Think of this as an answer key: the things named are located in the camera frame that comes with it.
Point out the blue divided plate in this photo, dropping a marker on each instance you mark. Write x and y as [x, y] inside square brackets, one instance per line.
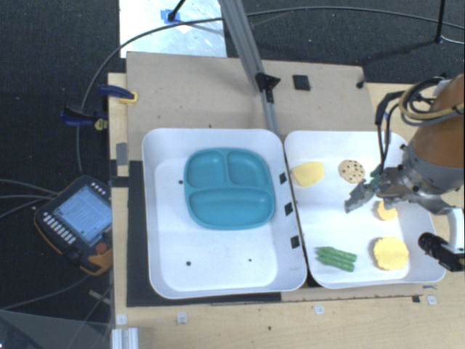
[229, 202]

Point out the green asparagus bundle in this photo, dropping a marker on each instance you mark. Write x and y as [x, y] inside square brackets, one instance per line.
[336, 259]

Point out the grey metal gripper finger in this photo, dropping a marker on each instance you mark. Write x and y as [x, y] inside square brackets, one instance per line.
[390, 203]
[356, 196]

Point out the brown cardboard board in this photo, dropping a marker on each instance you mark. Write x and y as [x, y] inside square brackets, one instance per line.
[203, 93]

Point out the small yellow toy food piece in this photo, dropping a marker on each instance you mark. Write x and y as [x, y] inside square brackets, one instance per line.
[387, 214]

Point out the yellow potato chip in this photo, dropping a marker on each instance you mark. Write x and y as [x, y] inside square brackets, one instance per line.
[309, 175]

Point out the black cylinder on white bracket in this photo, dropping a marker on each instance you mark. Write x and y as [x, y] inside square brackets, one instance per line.
[441, 250]

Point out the round yellow toy food piece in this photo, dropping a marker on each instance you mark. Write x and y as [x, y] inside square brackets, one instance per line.
[391, 253]

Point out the chocolate chip biscuit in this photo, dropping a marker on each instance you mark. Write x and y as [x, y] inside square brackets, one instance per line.
[350, 171]

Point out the white plastic tray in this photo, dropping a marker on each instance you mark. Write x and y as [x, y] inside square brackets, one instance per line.
[327, 224]
[218, 253]

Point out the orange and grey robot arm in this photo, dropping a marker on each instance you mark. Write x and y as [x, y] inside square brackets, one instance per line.
[441, 151]

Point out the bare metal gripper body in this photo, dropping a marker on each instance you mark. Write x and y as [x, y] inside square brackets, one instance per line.
[394, 184]

